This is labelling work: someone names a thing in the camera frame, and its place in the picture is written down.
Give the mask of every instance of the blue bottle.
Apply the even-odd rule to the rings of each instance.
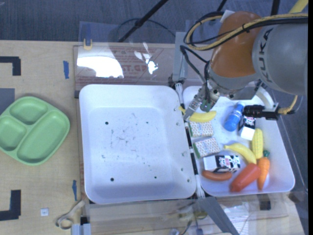
[[[236,108],[229,114],[227,120],[224,124],[224,128],[227,131],[234,131],[243,115],[243,109],[245,104],[243,102],[238,102]]]

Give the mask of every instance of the blue tape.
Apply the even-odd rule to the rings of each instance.
[[[68,62],[67,61],[63,61],[63,71],[64,71],[64,76],[65,79],[69,79],[69,68],[68,68]]]
[[[9,107],[15,100],[14,88],[0,88],[0,115]]]
[[[77,186],[76,186],[76,180],[73,180],[73,185],[72,185],[75,201],[77,201]]]

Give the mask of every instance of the yellow toy corn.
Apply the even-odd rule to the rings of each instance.
[[[259,128],[256,128],[254,131],[251,150],[256,159],[260,159],[263,156],[263,132]]]

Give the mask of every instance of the white tray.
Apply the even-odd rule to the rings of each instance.
[[[183,98],[186,106],[189,105],[194,95],[198,93],[199,88],[199,86],[190,86],[183,91]],[[240,142],[251,148],[251,141],[241,138],[238,135],[237,131],[228,132],[223,128],[223,123],[225,119],[234,109],[234,106],[237,102],[238,101],[231,101],[226,97],[220,97],[217,103],[212,108],[212,110],[217,111],[217,114],[215,118],[211,121],[211,123],[214,130],[213,136],[216,138],[221,149],[220,154],[230,154],[231,152],[229,150],[224,150],[223,146],[224,144],[230,144],[233,142]],[[246,103],[246,105],[263,105],[262,101],[257,96],[255,96],[252,100],[244,100],[244,102]],[[265,118],[257,118],[256,127],[262,129],[264,136],[264,149],[267,149],[270,152],[269,159],[271,162],[271,166],[263,190],[258,190],[256,182],[253,182],[251,185],[247,186],[240,192],[230,192],[229,185],[238,175],[239,171],[237,171],[231,179],[224,182],[212,181],[200,176],[202,188],[208,194],[222,197],[233,195],[288,192],[294,187],[294,174],[286,153],[280,131],[277,126],[277,122],[274,120],[266,120]],[[203,159],[196,159],[196,162],[198,165],[199,174],[201,174],[202,170],[204,169]],[[244,168],[246,166],[243,157],[241,157],[241,165],[241,168]]]
[[[188,198],[196,182],[176,92],[87,85],[79,94],[85,191],[97,204]]]

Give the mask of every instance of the red toy pepper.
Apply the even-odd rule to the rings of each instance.
[[[230,184],[230,191],[241,191],[257,180],[261,175],[261,169],[254,163],[249,163]]]

